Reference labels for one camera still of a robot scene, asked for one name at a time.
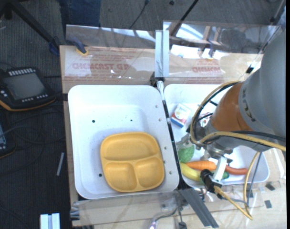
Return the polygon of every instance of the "jeans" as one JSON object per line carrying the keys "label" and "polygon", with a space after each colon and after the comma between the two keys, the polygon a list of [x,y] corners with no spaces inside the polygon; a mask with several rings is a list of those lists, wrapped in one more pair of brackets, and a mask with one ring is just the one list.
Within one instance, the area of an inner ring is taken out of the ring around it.
{"label": "jeans", "polygon": [[66,25],[99,26],[102,0],[57,0],[60,5],[62,29]]}

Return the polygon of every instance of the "yellow plate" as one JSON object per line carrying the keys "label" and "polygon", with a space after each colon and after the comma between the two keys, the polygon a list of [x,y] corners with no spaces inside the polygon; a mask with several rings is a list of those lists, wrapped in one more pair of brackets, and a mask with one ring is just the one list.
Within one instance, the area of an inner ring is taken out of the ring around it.
{"label": "yellow plate", "polygon": [[105,179],[118,192],[137,192],[159,186],[165,176],[158,142],[145,132],[110,135],[101,144]]}

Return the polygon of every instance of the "black metal pole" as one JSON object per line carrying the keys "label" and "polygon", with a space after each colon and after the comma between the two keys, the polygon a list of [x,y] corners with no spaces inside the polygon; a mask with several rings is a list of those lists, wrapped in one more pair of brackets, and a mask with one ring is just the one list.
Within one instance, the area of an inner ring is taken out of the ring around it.
{"label": "black metal pole", "polygon": [[170,32],[170,36],[174,36],[177,34],[180,26],[181,26],[181,22],[185,20],[185,18],[188,16],[188,14],[191,12],[191,10],[194,8],[194,6],[197,4],[199,0],[195,0],[192,5],[188,8],[188,10],[186,11],[186,13],[182,16],[180,22],[174,27],[174,29]]}

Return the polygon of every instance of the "yellow banana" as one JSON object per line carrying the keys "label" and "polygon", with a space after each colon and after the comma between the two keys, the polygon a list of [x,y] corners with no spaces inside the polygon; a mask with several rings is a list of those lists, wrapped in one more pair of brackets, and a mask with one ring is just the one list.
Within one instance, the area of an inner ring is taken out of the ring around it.
{"label": "yellow banana", "polygon": [[180,162],[181,173],[189,179],[194,181],[200,180],[200,171],[188,167],[186,164]]}

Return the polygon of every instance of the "chair base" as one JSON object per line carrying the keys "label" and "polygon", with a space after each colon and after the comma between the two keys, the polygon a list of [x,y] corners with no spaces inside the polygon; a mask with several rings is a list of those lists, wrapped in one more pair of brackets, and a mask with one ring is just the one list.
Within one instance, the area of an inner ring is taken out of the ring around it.
{"label": "chair base", "polygon": [[29,0],[0,0],[0,18],[4,15],[5,19],[10,20],[12,18],[12,12],[15,12],[49,43],[50,51],[54,54],[57,54],[57,51],[59,51],[59,40],[55,37],[52,37],[20,4],[20,2],[23,1]]}

